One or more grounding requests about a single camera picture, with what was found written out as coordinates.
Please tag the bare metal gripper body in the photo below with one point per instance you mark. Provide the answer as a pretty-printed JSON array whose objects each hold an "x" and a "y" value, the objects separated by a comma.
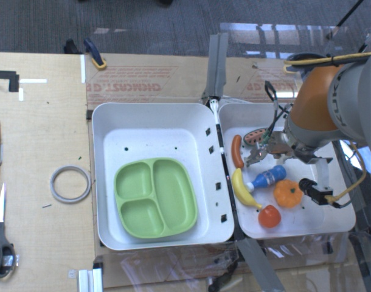
[{"x": 279, "y": 146}]

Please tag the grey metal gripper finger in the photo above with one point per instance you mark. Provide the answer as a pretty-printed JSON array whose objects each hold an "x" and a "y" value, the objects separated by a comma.
[
  {"x": 253, "y": 160},
  {"x": 261, "y": 147}
]

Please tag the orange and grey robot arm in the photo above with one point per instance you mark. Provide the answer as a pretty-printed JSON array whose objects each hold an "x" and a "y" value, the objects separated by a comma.
[{"x": 331, "y": 102}]

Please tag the toy watermelon slice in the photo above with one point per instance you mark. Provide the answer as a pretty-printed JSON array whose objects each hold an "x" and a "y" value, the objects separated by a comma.
[{"x": 253, "y": 137}]

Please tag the red toy sausage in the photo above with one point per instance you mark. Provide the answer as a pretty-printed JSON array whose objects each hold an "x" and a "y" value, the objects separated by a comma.
[{"x": 236, "y": 151}]

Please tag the blue toy bottle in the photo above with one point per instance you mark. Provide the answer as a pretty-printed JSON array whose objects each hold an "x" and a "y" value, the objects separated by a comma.
[{"x": 269, "y": 176}]

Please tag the yellow banana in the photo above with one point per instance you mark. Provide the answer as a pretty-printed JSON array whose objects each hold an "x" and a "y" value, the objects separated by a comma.
[{"x": 241, "y": 190}]

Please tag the orange toy pumpkin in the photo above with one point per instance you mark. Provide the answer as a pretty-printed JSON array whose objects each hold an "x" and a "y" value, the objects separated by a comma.
[{"x": 287, "y": 193}]

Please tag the red toy tomato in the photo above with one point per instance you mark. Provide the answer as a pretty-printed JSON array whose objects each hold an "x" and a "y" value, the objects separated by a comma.
[{"x": 269, "y": 217}]

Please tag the white plastic tray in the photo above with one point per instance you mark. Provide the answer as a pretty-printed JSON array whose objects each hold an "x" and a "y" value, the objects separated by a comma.
[
  {"x": 310, "y": 221},
  {"x": 161, "y": 138}
]

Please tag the green divided plate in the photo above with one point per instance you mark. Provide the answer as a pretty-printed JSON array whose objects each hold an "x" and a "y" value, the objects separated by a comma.
[{"x": 155, "y": 198}]

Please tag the brown cardboard board red print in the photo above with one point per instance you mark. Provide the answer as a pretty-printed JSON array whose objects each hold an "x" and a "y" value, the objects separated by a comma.
[{"x": 149, "y": 78}]

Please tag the white tape roll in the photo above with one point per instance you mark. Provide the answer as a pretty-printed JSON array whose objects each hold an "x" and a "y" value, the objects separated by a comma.
[{"x": 54, "y": 190}]

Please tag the black cylinder on white bracket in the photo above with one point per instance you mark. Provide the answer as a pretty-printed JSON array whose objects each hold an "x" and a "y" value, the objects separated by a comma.
[{"x": 314, "y": 190}]

